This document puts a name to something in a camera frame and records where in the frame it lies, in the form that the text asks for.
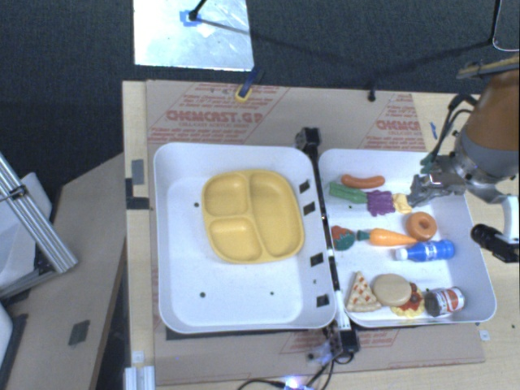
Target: yellow plate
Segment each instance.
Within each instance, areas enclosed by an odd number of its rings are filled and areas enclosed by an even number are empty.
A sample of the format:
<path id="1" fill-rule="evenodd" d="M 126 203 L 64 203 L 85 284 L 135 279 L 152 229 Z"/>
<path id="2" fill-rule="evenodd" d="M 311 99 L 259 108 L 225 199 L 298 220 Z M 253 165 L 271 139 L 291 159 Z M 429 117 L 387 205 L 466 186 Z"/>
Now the yellow plate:
<path id="1" fill-rule="evenodd" d="M 228 262 L 273 262 L 303 246 L 297 200 L 288 181 L 273 171 L 214 176 L 202 189 L 202 213 L 211 247 Z"/>

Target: wooden table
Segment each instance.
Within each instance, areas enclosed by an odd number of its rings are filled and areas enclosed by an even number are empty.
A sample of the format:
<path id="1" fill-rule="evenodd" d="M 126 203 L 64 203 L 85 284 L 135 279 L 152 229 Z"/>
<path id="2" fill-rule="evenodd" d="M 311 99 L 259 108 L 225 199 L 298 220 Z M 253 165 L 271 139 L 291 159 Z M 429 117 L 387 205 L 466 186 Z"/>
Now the wooden table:
<path id="1" fill-rule="evenodd" d="M 123 121 L 125 175 L 132 177 L 132 160 L 144 159 L 147 167 L 146 97 L 144 82 L 123 83 Z M 428 150 L 435 144 L 429 131 L 430 122 L 444 120 L 446 108 L 453 94 L 414 93 L 413 100 L 421 123 Z M 450 141 L 441 150 L 451 149 Z M 133 186 L 134 197 L 148 197 L 148 176 Z M 501 189 L 518 195 L 518 182 L 507 181 Z M 499 230 L 503 215 L 499 206 L 489 206 L 471 195 L 467 196 L 473 220 Z M 152 290 L 150 272 L 150 217 L 148 210 L 129 210 L 128 223 L 128 287 L 130 305 L 130 342 L 135 367 L 154 364 L 154 337 L 152 320 Z M 495 290 L 498 309 L 494 318 L 479 326 L 490 339 L 483 342 L 486 362 L 458 366 L 377 370 L 334 375 L 330 389 L 350 388 L 410 388 L 421 389 L 475 389 L 516 388 L 520 383 L 518 355 L 520 354 L 520 314 L 518 264 L 504 264 L 484 251 L 484 258 Z M 240 382 L 183 384 L 158 387 L 161 390 L 237 388 Z M 249 388 L 265 388 L 251 384 Z"/>
<path id="2" fill-rule="evenodd" d="M 7 390 L 98 382 L 126 256 L 123 155 L 65 185 L 56 206 L 56 231 L 79 263 L 7 308 L 28 316 Z M 76 324 L 86 335 L 69 344 Z"/>

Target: toy carrot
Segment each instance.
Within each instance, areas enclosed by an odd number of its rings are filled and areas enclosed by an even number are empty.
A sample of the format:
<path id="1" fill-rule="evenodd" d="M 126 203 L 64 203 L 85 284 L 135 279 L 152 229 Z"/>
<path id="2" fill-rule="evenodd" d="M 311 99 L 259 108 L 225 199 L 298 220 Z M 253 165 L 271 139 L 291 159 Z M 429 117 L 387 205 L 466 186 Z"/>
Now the toy carrot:
<path id="1" fill-rule="evenodd" d="M 358 240 L 367 239 L 372 245 L 409 245 L 417 243 L 413 237 L 400 234 L 399 232 L 385 230 L 384 228 L 374 228 L 370 234 L 357 232 Z"/>

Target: blue bottle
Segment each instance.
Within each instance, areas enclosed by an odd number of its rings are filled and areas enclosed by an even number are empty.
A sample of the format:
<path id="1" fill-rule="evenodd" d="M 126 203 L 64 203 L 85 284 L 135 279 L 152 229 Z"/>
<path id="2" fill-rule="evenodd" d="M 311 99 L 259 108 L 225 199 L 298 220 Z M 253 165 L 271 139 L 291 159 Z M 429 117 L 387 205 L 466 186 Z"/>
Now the blue bottle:
<path id="1" fill-rule="evenodd" d="M 409 249 L 397 249 L 397 260 L 414 260 L 415 262 L 430 262 L 452 258 L 455 254 L 453 243 L 450 240 L 426 241 L 417 243 Z"/>

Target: toy sausage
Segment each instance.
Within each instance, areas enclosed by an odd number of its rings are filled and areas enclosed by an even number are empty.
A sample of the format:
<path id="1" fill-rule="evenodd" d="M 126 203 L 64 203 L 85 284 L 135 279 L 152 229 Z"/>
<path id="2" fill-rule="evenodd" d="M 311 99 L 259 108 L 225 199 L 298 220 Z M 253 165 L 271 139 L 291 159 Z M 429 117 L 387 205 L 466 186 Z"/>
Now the toy sausage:
<path id="1" fill-rule="evenodd" d="M 415 212 L 406 220 L 406 231 L 419 241 L 428 241 L 436 234 L 437 223 L 426 212 Z"/>
<path id="2" fill-rule="evenodd" d="M 372 189 L 384 184 L 384 177 L 381 175 L 372 176 L 371 178 L 356 178 L 352 175 L 341 176 L 341 183 L 350 188 Z"/>

